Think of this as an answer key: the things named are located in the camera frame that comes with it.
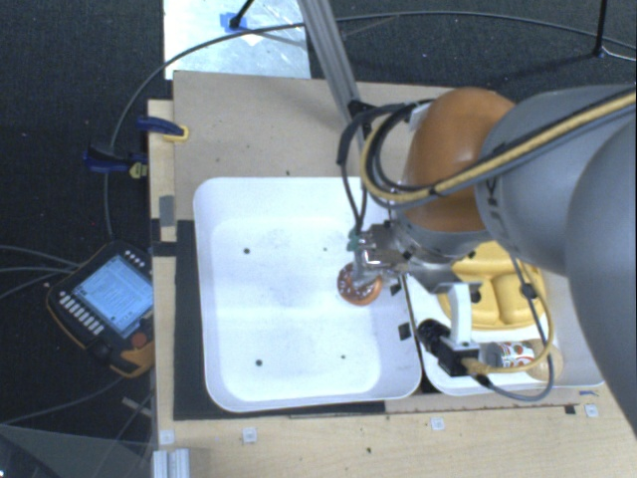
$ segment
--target black cable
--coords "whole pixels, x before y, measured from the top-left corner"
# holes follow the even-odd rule
[[[54,262],[59,262],[61,264],[66,264],[68,266],[74,266],[74,267],[80,266],[80,264],[77,262],[72,262],[70,260],[63,259],[61,257],[56,257],[55,255],[49,255],[48,253],[43,253],[41,251],[32,250],[30,248],[23,248],[22,246],[10,246],[7,244],[0,244],[0,250],[13,251],[16,253],[24,253],[26,255],[34,255],[36,257],[41,257],[48,260],[52,260]]]
[[[428,103],[429,101],[430,100],[427,100],[425,102],[418,102],[418,105]],[[381,182],[383,182],[386,186],[388,186],[389,188],[398,189],[400,191],[413,191],[416,189],[420,189],[420,187],[400,184],[398,182],[394,182],[391,179],[389,179],[389,177],[385,175],[385,172],[382,168],[382,164],[380,160],[381,158],[380,151],[382,150],[383,144],[385,143],[385,140],[387,139],[389,132],[392,131],[397,125],[399,125],[405,119],[408,119],[416,108],[417,108],[416,105],[408,105],[402,108],[401,110],[393,113],[391,116],[389,116],[380,125],[374,137],[376,142],[376,146],[374,148],[375,153],[369,155],[369,158],[371,159],[371,161],[368,163],[368,165],[370,166],[369,169],[367,169],[368,174],[372,174],[372,175],[375,174],[375,176],[377,176],[381,180]]]
[[[437,181],[436,183],[430,185],[430,186],[425,186],[425,185],[421,185],[421,186],[407,186],[407,185],[403,185],[403,184],[398,184],[397,182],[391,181],[390,179],[387,179],[385,176],[385,179],[379,179],[379,174],[377,171],[377,162],[378,159],[375,157],[380,156],[381,154],[381,148],[385,142],[385,140],[387,139],[387,135],[388,133],[401,122],[401,117],[403,117],[403,115],[401,114],[401,112],[396,112],[394,115],[390,116],[386,121],[383,122],[383,124],[378,128],[376,134],[373,136],[373,143],[370,146],[369,149],[369,154],[367,156],[366,159],[366,165],[365,165],[365,171],[367,173],[367,176],[369,177],[370,181],[379,189],[388,191],[390,189],[393,190],[398,190],[398,191],[414,191],[414,190],[423,190],[426,188],[430,188],[430,195],[429,196],[424,196],[423,198],[419,199],[419,200],[414,200],[411,202],[404,202],[404,203],[396,203],[396,202],[388,202],[386,200],[382,200],[376,196],[372,196],[372,199],[381,207],[384,208],[388,208],[388,209],[409,209],[412,207],[416,207],[419,205],[424,205],[434,199],[436,199],[439,196],[446,196],[446,195],[450,195],[453,194],[457,191],[460,191],[461,189],[465,189],[466,187],[478,184],[480,182],[484,182],[490,178],[496,177],[498,175],[501,175],[502,173],[505,173],[506,171],[509,171],[515,167],[518,167],[519,165],[528,162],[532,159],[534,159],[535,157],[546,153],[547,151],[560,146],[561,144],[563,144],[566,141],[569,141],[571,139],[573,139],[574,137],[582,134],[583,132],[586,132],[588,130],[591,130],[593,128],[596,128],[600,125],[603,125],[605,123],[607,123],[610,120],[615,120],[621,117],[624,117],[627,114],[633,113],[634,112],[634,108],[632,106],[630,107],[626,107],[625,109],[621,109],[618,110],[616,112],[613,112],[612,114],[609,114],[601,119],[596,119],[593,120],[591,122],[588,122],[584,125],[579,126],[577,129],[573,129],[570,132],[567,132],[565,134],[563,134],[562,136],[557,137],[556,139],[552,140],[551,142],[548,142],[538,148],[536,148],[535,150],[533,150],[532,152],[529,152],[517,159],[514,159],[512,161],[507,162],[506,164],[503,164],[497,168],[494,168],[486,173],[483,173],[482,175],[479,175],[471,180],[468,180],[466,182],[463,183],[459,183],[458,185],[456,185],[454,188],[446,190],[444,193],[438,193],[437,191],[435,191],[435,186],[440,183],[440,182],[444,182],[447,181],[451,178],[453,178],[456,175],[459,175],[469,169],[475,168],[476,166],[479,166],[480,164],[486,162],[486,161],[490,161],[492,159],[494,159],[495,157],[497,157],[498,155],[501,155],[507,151],[509,151],[510,149],[519,146],[520,144],[524,143],[525,141],[535,137],[536,135],[538,135],[539,133],[542,133],[556,125],[559,125],[563,122],[565,122],[566,120],[572,119],[574,117],[576,117],[577,115],[583,114],[597,106],[603,105],[605,103],[608,103],[609,101],[612,101],[614,99],[620,98],[622,96],[625,96],[629,93],[634,92],[633,88],[628,88],[626,90],[617,92],[607,98],[604,98],[602,100],[598,100],[595,101],[594,103],[586,106],[585,108],[582,109],[578,109],[575,112],[572,112],[571,114],[554,120],[552,122],[549,122],[545,125],[542,125],[536,129],[533,129],[529,132],[526,132],[525,134],[523,134],[522,136],[519,136],[515,139],[512,139],[511,141],[507,142],[506,144],[503,144],[503,146],[499,147],[497,150],[493,151],[490,154],[486,154],[485,156],[481,157],[478,161],[476,161],[475,163],[467,166],[466,168],[464,168],[463,170],[461,170],[460,172],[451,175],[445,179],[440,179],[439,181]]]
[[[57,267],[41,267],[41,266],[25,266],[25,267],[5,267],[0,268],[1,273],[21,273],[21,272],[34,272],[34,271],[48,271],[50,273],[68,273],[68,269],[62,269]]]
[[[360,213],[356,207],[351,187],[349,186],[349,177],[347,176],[347,157],[349,156],[349,149],[354,137],[365,124],[370,124],[374,119],[382,115],[395,112],[396,110],[404,107],[402,104],[398,105],[386,105],[384,107],[375,107],[364,112],[356,114],[351,122],[345,127],[340,135],[340,141],[338,142],[338,152],[336,154],[336,164],[340,166],[340,175],[342,177],[343,186],[345,188],[345,194],[347,195],[347,201],[351,212],[354,216],[354,231],[359,234],[362,230],[363,221],[365,218],[365,212],[367,209],[367,189],[362,188],[362,204]]]
[[[635,59],[634,57],[627,57],[626,55],[619,55],[619,54],[617,54],[617,53],[614,53],[614,52],[608,51],[608,50],[606,49],[606,47],[605,47],[605,46],[602,46],[602,47],[601,47],[601,51],[602,51],[604,54],[606,54],[606,55],[608,55],[609,57],[612,57],[612,58],[614,58],[614,59],[625,60],[625,61],[628,61],[628,62],[637,62],[637,59]]]
[[[140,445],[143,445],[146,447],[146,451],[144,451],[143,454],[139,454],[138,455],[138,460],[136,462],[134,462],[131,466],[130,469],[128,469],[128,472],[123,475],[122,478],[129,478],[129,476],[135,471],[135,469],[137,469],[138,472],[141,472],[141,470],[143,469],[143,462],[147,462],[148,458],[146,457],[146,452],[149,449],[152,449],[152,431],[150,432],[150,435],[148,436],[148,439],[146,440],[146,442],[144,443],[140,443]]]
[[[534,20],[534,19],[529,19],[529,18],[520,18],[518,16],[509,16],[509,15],[505,15],[505,14],[493,14],[493,13],[482,13],[482,12],[473,12],[473,11],[404,11],[404,12],[394,12],[394,13],[378,13],[378,14],[365,14],[365,15],[359,15],[359,16],[348,16],[348,17],[343,17],[343,18],[336,18],[335,21],[336,23],[348,23],[348,22],[355,22],[355,21],[362,21],[362,20],[373,20],[373,19],[386,19],[386,18],[392,18],[392,17],[399,17],[399,18],[405,18],[405,17],[417,17],[417,16],[468,16],[468,17],[477,17],[477,18],[491,18],[491,19],[500,19],[500,20],[506,20],[506,21],[515,21],[515,22],[520,22],[520,23],[526,23],[526,24],[530,24],[530,25],[538,25],[538,26],[542,26],[542,27],[546,27],[546,28],[553,28],[556,30],[561,30],[564,32],[570,32],[573,34],[579,34],[579,35],[583,35],[583,36],[588,36],[588,37],[596,37],[597,34],[594,34],[592,32],[588,32],[585,30],[580,30],[580,29],[576,29],[576,28],[572,28],[572,27],[567,27],[564,25],[559,25],[559,24],[555,24],[555,23],[549,23],[549,22],[544,22],[544,21],[540,21],[540,20]],[[133,95],[130,97],[130,99],[128,100],[128,103],[126,104],[126,106],[124,107],[123,111],[121,112],[121,115],[119,116],[119,119],[117,121],[117,124],[115,125],[115,128],[113,130],[113,133],[110,137],[110,143],[109,143],[109,147],[111,149],[114,148],[115,146],[115,142],[117,140],[117,137],[119,136],[119,132],[121,130],[121,126],[123,125],[123,121],[126,119],[127,115],[130,113],[130,110],[132,109],[132,106],[134,105],[135,101],[137,100],[137,98],[141,95],[141,93],[144,91],[144,89],[150,84],[150,82],[152,82],[152,80],[154,80],[154,78],[161,73],[164,69],[166,69],[168,66],[170,66],[171,64],[173,64],[174,62],[177,62],[178,60],[192,54],[195,53],[199,50],[203,50],[204,48],[207,48],[209,46],[213,46],[215,44],[218,43],[222,43],[225,41],[229,41],[231,39],[236,39],[238,37],[242,37],[245,35],[251,35],[251,34],[264,34],[267,32],[277,32],[277,31],[281,31],[281,30],[290,30],[293,28],[300,28],[300,27],[305,27],[305,23],[299,22],[299,23],[292,23],[292,24],[286,24],[286,25],[276,25],[276,26],[272,26],[272,27],[264,27],[264,28],[259,28],[259,29],[254,29],[254,30],[241,30],[232,34],[228,34],[226,36],[222,36],[222,37],[217,37],[215,39],[211,39],[209,41],[205,41],[203,43],[200,43],[196,46],[193,46],[191,48],[188,48],[186,50],[184,50],[183,52],[175,55],[174,57],[172,57],[171,59],[167,60],[166,62],[164,62],[161,66],[159,66],[157,69],[155,69],[142,83],[141,85],[139,85],[137,87],[137,89],[135,90],[135,92],[133,93]],[[615,39],[612,38],[608,38],[608,37],[604,37],[604,40],[608,43],[612,43],[618,46],[623,46],[625,48],[629,48],[633,51],[637,51],[637,48],[635,48],[634,46],[631,46],[629,44],[617,41]],[[108,174],[105,173],[105,182],[104,182],[104,206],[105,206],[105,220],[106,220],[106,231],[108,234],[108,238],[110,240],[114,240],[114,234],[112,232],[112,224],[110,221],[110,211],[108,208]]]
[[[112,454],[112,451],[115,450],[115,447],[117,446],[117,444],[119,443],[119,441],[121,440],[121,438],[123,437],[123,435],[125,434],[125,432],[128,430],[128,428],[132,425],[132,423],[134,422],[134,420],[137,418],[137,416],[141,413],[141,411],[143,410],[143,407],[150,401],[150,399],[152,398],[154,394],[154,389],[152,389],[148,395],[145,397],[144,400],[142,400],[139,405],[137,406],[137,408],[135,409],[135,411],[132,413],[132,415],[128,418],[128,420],[126,421],[126,423],[123,425],[123,427],[119,430],[119,432],[117,433],[117,435],[115,436],[115,438],[112,440],[112,444],[110,445],[110,447],[108,448],[108,450],[105,452],[104,456],[102,457],[102,460],[100,461],[100,464],[98,464],[98,467],[96,467],[96,470],[93,472],[93,474],[91,475],[91,478],[98,478],[98,476],[100,476],[100,472],[102,471],[102,469],[104,468],[106,462],[108,461],[108,458],[110,457],[110,455]]]
[[[94,391],[93,393],[90,393],[86,396],[83,396],[82,398],[78,398],[77,400],[73,400],[67,403],[63,403],[61,405],[57,405],[55,407],[49,407],[47,409],[43,409],[43,410],[39,410],[36,412],[32,412],[31,414],[25,414],[24,416],[17,416],[15,418],[11,418],[11,419],[7,419],[5,421],[0,421],[0,425],[14,425],[16,423],[20,423],[22,421],[26,421],[27,419],[32,419],[32,418],[36,418],[36,417],[40,417],[40,416],[46,416],[47,414],[52,414],[54,412],[58,412],[64,409],[68,409],[70,407],[75,407],[76,405],[80,405],[81,403],[85,403],[88,402],[89,400],[93,400],[94,398],[96,398],[97,396],[100,396],[104,393],[106,393],[107,391],[109,391],[110,389],[113,389],[115,386],[117,386],[120,382],[123,381],[123,377],[119,377],[116,380],[114,380],[113,382],[111,382],[110,384],[106,385],[105,387],[103,387],[102,389],[98,389],[97,391]]]
[[[529,303],[529,308],[531,308],[531,314],[533,315],[533,320],[535,322],[535,325],[537,326],[537,332],[539,333],[541,342],[544,346],[546,346],[546,335],[544,334],[544,329],[542,328],[541,323],[539,321],[539,317],[537,316],[537,310],[535,309],[535,305],[533,304],[531,294],[527,291],[527,289],[524,288],[526,284],[525,277],[523,276],[522,271],[520,270],[520,265],[518,264],[518,260],[516,259],[516,257],[512,255],[511,260],[514,263],[514,267],[516,268],[516,275],[518,276],[520,285],[523,287],[522,292],[525,298],[527,299],[527,302]],[[544,389],[535,395],[525,395],[520,393],[514,393],[512,391],[506,391],[505,389],[502,389],[501,387],[493,384],[491,380],[484,375],[481,375],[480,377],[475,377],[475,379],[482,386],[487,387],[488,389],[491,389],[495,393],[505,396],[506,398],[511,398],[513,400],[520,400],[524,402],[537,402],[537,401],[543,400],[544,398],[548,396],[548,394],[551,392],[553,388],[553,384],[555,381],[555,370],[553,367],[553,360],[550,354],[546,357],[546,364],[548,365],[548,381],[546,382],[546,386],[544,387]]]
[[[65,270],[65,271],[66,271],[66,273],[67,273],[67,274],[71,274],[71,273],[73,273],[73,271],[75,271],[75,270],[74,270],[74,269],[69,268],[69,269],[67,269],[67,270]],[[14,287],[13,289],[10,289],[10,290],[8,290],[8,291],[3,292],[2,294],[0,294],[0,300],[3,300],[3,299],[5,299],[5,298],[8,298],[8,297],[9,297],[9,296],[11,296],[12,294],[15,294],[15,293],[17,293],[17,292],[20,292],[21,290],[24,290],[24,289],[26,289],[26,288],[28,288],[28,287],[31,287],[32,285],[35,285],[36,283],[44,282],[44,281],[48,280],[49,278],[53,278],[54,276],[61,275],[61,274],[65,274],[65,273],[63,273],[63,272],[50,273],[50,274],[48,274],[48,275],[40,276],[40,277],[36,278],[35,280],[30,280],[30,281],[28,281],[28,282],[25,282],[25,283],[23,283],[23,284],[20,284],[20,285],[18,285],[17,287]]]

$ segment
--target gray pole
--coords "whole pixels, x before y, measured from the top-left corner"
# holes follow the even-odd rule
[[[336,106],[345,122],[349,122],[347,105],[360,96],[329,0],[297,1]]]

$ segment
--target black connector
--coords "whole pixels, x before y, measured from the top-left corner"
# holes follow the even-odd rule
[[[474,379],[480,386],[491,388],[491,380],[486,375],[476,375]]]
[[[454,344],[449,340],[451,330],[433,319],[422,322],[417,329],[416,336],[425,346],[428,353],[438,358],[438,365],[452,377],[468,375],[462,364],[464,358],[477,359],[480,349],[468,342]]]

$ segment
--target white plastic basin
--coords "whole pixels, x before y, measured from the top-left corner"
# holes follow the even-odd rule
[[[339,178],[210,179],[194,215],[205,378],[218,405],[247,412],[416,389],[416,345],[398,330],[410,321],[404,295],[384,289],[356,307],[336,290],[353,224]],[[369,203],[368,221],[386,217]]]

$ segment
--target clamp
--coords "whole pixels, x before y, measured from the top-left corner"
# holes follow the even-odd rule
[[[139,117],[137,118],[136,126],[137,129],[142,131],[160,132],[166,141],[186,141],[190,134],[188,127],[185,125],[179,125],[158,117]]]
[[[82,154],[84,165],[94,173],[113,173],[127,171],[133,178],[144,177],[148,170],[148,156],[132,153],[127,157],[116,155],[111,149],[98,145],[89,145]]]

